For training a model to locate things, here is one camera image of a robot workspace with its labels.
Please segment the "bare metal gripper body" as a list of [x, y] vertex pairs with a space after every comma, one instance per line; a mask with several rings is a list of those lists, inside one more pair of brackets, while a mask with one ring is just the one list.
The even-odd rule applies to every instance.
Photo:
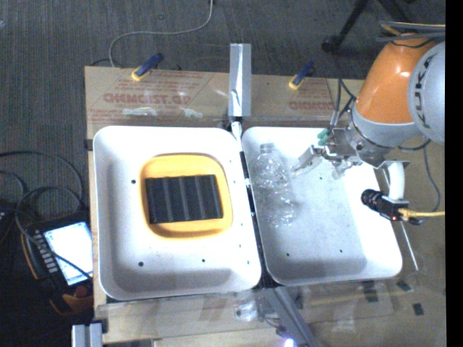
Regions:
[[353, 163], [380, 166], [385, 161], [386, 148], [376, 145], [354, 127], [333, 128], [323, 137], [326, 157]]

